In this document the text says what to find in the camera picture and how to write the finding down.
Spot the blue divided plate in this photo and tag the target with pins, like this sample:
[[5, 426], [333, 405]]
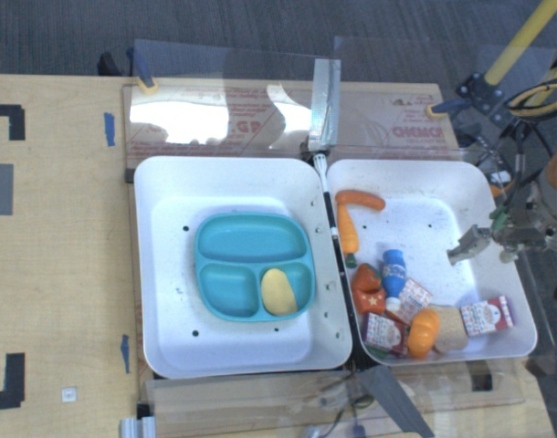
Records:
[[242, 244]]

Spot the yellow potato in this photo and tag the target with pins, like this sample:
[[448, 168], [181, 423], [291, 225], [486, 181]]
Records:
[[278, 292]]

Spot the tan bread slice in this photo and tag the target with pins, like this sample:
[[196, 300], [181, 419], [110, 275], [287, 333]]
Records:
[[451, 331]]

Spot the orange carrot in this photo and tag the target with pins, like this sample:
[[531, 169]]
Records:
[[348, 233]]

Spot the white and maroon carton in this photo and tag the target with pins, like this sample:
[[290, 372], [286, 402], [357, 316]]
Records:
[[383, 333], [486, 316]]

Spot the thin black and white rod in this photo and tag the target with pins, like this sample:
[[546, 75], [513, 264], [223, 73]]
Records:
[[329, 212]]

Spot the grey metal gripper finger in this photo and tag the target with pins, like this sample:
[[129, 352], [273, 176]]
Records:
[[470, 243]]

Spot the orange bread roll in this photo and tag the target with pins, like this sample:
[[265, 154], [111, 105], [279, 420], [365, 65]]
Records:
[[423, 333]]

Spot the blue bottle with white cap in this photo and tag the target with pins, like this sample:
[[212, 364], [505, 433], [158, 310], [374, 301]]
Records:
[[394, 272]]

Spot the orange sausage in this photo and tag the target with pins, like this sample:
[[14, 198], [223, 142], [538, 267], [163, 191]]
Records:
[[360, 199]]

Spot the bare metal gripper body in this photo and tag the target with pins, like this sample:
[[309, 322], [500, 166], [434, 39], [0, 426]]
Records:
[[520, 233]]

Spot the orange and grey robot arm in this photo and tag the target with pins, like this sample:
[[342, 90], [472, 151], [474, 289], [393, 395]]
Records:
[[555, 171]]

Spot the white plastic tray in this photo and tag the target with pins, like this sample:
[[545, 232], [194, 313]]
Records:
[[169, 253], [424, 226]]

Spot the white carton with red print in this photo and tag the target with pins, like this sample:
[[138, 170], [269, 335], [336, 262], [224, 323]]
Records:
[[415, 297]]

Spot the red box with yellow star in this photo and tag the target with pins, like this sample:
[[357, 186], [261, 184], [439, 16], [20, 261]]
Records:
[[370, 301]]

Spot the brown cardboard board red print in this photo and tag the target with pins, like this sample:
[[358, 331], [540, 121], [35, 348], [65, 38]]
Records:
[[379, 121]]

